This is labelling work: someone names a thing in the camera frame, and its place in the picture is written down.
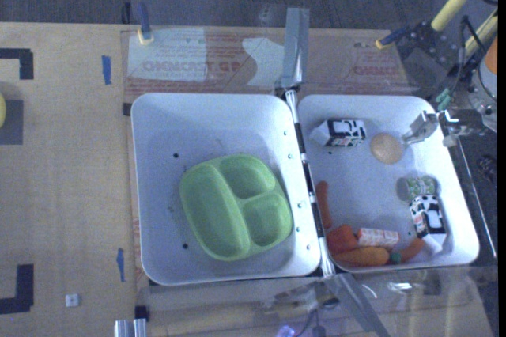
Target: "green divided plate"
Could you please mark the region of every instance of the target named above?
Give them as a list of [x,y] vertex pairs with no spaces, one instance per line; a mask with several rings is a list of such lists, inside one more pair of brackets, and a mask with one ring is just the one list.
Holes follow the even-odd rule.
[[215,158],[190,168],[179,194],[195,237],[215,259],[253,256],[292,232],[281,185],[270,168],[251,155]]

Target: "small toy can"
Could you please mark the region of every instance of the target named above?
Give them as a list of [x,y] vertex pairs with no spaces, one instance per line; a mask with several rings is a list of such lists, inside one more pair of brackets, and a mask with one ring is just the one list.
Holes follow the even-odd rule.
[[437,181],[431,176],[397,180],[397,196],[403,201],[412,201],[419,195],[434,195],[437,193],[437,188]]

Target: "toy carrot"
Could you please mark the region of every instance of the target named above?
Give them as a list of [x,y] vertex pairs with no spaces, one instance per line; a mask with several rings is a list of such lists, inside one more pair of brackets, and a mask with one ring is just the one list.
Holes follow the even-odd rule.
[[332,217],[329,209],[329,184],[326,181],[320,181],[316,185],[316,198],[322,215],[323,228],[328,230],[332,227]]
[[358,240],[350,225],[340,225],[326,235],[327,246],[332,255],[347,252],[358,247]]

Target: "white plastic tray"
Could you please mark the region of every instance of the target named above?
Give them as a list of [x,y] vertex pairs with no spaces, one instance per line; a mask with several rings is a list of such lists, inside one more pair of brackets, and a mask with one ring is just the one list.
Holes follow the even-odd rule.
[[[387,132],[400,138],[424,110],[434,112],[426,101],[408,96],[311,95],[299,104],[313,180],[315,184],[321,180],[329,183],[334,227],[346,223],[355,231],[360,227],[395,230],[401,236],[398,246],[406,246],[415,237],[415,232],[408,203],[396,195],[397,179],[429,174],[440,185],[439,196],[449,233],[441,253],[431,256],[422,252],[410,263],[394,267],[343,267],[347,271],[468,264],[478,256],[478,236],[450,154],[443,146],[440,128],[430,138],[410,146],[401,161],[393,165],[379,162],[370,151],[370,141],[375,134]],[[363,120],[366,141],[349,148],[324,147],[313,142],[309,138],[311,131],[330,118]]]
[[[303,276],[321,253],[288,105],[267,95],[150,93],[133,104],[142,266],[161,285]],[[184,171],[234,153],[268,164],[288,196],[292,234],[269,251],[223,262],[200,247],[179,200]]]

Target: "toy sausage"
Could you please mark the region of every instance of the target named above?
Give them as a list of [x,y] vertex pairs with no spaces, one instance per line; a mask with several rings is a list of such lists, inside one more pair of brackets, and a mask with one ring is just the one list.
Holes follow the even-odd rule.
[[316,185],[316,198],[322,215],[323,228],[328,230],[332,227],[332,217],[329,209],[329,184],[326,181],[320,181]]
[[390,259],[390,253],[383,247],[355,248],[332,256],[339,263],[347,263],[358,267],[385,265]]
[[353,234],[350,225],[340,225],[337,229],[331,230],[327,235],[327,246],[332,255],[347,252],[358,247],[358,240]]

